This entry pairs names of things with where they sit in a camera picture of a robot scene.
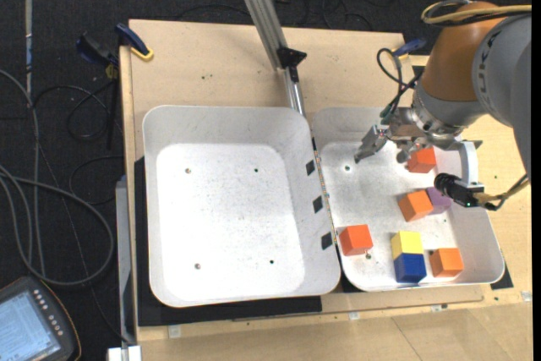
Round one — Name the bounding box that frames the thin rod between trays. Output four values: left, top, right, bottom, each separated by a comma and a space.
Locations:
283, 66, 339, 244

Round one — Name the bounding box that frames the pale wood board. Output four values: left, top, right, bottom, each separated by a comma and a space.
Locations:
128, 19, 485, 323

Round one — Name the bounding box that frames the red-orange cube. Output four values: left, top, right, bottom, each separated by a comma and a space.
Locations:
338, 224, 374, 257
407, 146, 438, 175

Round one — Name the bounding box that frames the orange cube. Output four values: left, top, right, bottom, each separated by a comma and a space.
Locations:
429, 248, 465, 279
397, 189, 434, 223

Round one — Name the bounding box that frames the black cylinder on white bracket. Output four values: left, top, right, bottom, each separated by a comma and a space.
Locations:
434, 140, 485, 209

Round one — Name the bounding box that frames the blue cube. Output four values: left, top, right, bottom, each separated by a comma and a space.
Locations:
393, 252, 428, 284

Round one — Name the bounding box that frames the white plastic tray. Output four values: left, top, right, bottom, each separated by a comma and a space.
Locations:
142, 104, 342, 309
311, 107, 506, 293

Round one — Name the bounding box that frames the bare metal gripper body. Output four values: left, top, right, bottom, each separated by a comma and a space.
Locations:
383, 107, 465, 150

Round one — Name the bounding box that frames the yellow cube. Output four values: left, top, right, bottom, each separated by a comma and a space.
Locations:
391, 230, 425, 260

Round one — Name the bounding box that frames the purple cube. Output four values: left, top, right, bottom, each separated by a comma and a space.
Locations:
426, 186, 453, 216

